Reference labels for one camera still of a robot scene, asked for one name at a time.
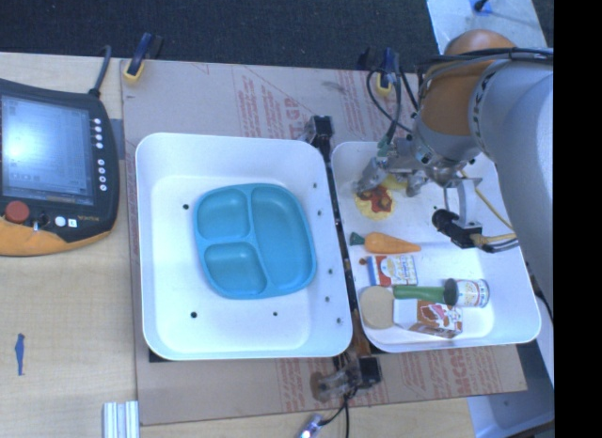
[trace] blue divided plate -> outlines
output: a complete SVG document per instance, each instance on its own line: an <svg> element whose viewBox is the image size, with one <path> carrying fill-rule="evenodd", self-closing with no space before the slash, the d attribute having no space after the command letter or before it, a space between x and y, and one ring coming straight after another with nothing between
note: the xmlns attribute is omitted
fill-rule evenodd
<svg viewBox="0 0 602 438"><path fill-rule="evenodd" d="M222 296L290 294L315 275L308 221L284 187L255 183L214 189L198 200L194 221L200 263Z"/></svg>

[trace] white power strip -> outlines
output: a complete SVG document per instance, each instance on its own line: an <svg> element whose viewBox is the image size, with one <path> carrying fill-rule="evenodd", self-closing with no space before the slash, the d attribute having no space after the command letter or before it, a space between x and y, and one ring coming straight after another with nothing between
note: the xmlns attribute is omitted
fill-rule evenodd
<svg viewBox="0 0 602 438"><path fill-rule="evenodd" d="M103 405L103 438L139 438L138 402Z"/></svg>

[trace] emergency stop button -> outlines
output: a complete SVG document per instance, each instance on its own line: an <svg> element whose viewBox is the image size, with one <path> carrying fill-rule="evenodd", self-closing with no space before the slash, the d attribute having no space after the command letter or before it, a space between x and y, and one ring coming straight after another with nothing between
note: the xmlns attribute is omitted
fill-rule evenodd
<svg viewBox="0 0 602 438"><path fill-rule="evenodd" d="M29 217L29 206L22 201L10 201L4 210L4 217L14 224L22 224Z"/></svg>

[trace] tin can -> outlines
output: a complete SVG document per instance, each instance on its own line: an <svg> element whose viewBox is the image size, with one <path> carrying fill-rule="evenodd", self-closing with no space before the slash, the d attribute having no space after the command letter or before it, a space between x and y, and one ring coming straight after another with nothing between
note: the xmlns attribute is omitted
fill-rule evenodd
<svg viewBox="0 0 602 438"><path fill-rule="evenodd" d="M458 306L484 307L489 303L489 286L484 279L471 281L468 279L456 279L458 287Z"/></svg>

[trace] toy carrot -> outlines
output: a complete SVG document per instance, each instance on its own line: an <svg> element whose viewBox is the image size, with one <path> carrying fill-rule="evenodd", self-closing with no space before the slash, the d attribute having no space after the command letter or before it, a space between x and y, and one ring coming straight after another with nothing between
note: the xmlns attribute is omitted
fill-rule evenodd
<svg viewBox="0 0 602 438"><path fill-rule="evenodd" d="M414 253L422 249L418 244L382 232L369 232L365 237L352 232L349 244L363 244L367 251L380 254Z"/></svg>

